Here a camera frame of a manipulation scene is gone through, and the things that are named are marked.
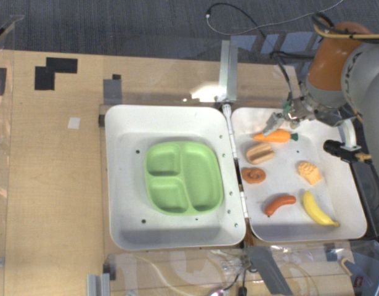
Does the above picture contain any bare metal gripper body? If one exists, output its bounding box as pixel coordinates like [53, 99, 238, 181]
[283, 96, 324, 123]

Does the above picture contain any orange toy carrot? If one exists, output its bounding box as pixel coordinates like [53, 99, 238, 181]
[253, 129, 299, 144]

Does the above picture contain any tan toy bread roll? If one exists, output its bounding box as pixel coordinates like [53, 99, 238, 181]
[245, 142, 275, 165]

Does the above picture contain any white plastic tray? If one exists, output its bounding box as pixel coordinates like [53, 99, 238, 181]
[104, 104, 247, 252]
[230, 107, 369, 244]

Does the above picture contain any brown toy doughnut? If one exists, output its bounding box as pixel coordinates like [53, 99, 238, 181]
[241, 167, 267, 185]

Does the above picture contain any pale orange toy muffin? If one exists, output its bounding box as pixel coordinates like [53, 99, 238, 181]
[297, 161, 323, 186]

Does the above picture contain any red toy sausage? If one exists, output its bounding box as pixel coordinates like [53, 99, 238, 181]
[264, 195, 297, 218]

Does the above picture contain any green divided plate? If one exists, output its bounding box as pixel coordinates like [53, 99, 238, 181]
[144, 141, 225, 217]

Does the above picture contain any yellow banana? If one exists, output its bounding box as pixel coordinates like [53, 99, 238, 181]
[302, 190, 341, 228]

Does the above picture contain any black cylinder on white bracket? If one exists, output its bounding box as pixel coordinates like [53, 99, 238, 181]
[323, 118, 363, 163]

